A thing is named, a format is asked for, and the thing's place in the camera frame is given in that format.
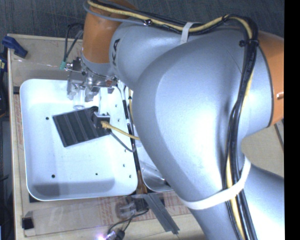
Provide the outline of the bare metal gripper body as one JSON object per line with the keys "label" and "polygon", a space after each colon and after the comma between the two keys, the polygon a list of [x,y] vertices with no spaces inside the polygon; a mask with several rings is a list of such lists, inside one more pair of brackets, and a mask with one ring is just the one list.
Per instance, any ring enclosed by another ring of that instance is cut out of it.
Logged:
{"label": "bare metal gripper body", "polygon": [[83,87],[86,90],[111,88],[117,85],[117,78],[112,73],[111,65],[91,62],[84,56],[77,57],[66,66],[68,70],[67,90]]}

